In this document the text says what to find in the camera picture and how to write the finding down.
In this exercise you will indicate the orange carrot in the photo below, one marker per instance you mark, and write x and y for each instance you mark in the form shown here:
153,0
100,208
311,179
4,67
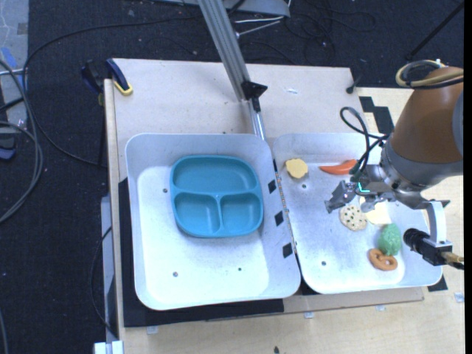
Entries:
337,168

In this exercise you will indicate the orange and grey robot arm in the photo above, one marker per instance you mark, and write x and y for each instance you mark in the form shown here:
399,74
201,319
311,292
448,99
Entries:
424,131

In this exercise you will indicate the yellow biscuit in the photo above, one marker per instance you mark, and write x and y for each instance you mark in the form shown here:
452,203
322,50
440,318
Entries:
296,168

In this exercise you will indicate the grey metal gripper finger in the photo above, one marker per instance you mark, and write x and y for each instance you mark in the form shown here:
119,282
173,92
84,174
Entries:
368,205
337,197

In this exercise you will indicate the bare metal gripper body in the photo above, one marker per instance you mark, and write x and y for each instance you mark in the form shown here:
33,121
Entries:
376,183

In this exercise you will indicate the pale wood board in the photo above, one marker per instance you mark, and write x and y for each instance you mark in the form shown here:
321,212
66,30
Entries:
191,98

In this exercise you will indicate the white plastic tray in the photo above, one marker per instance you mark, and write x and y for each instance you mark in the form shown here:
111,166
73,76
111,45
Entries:
206,264
332,253

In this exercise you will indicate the thin black and white rod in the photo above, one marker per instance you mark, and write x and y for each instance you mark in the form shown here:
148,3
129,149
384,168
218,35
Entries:
283,205

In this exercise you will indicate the green broccoli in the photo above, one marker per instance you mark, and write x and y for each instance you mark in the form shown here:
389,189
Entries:
390,240

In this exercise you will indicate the beige cookie with green dots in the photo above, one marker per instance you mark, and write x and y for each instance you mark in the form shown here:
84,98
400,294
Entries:
352,219

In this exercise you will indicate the brown pretzel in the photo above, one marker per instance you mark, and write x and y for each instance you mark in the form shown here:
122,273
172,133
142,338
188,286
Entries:
381,260

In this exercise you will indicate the blue divided plate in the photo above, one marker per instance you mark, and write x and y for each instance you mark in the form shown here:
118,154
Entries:
215,197

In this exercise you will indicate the black cylinder on white bracket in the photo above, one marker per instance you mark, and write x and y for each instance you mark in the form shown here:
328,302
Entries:
427,247

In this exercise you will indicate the pale yellow cheese slice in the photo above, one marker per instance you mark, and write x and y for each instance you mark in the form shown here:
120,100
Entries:
380,216

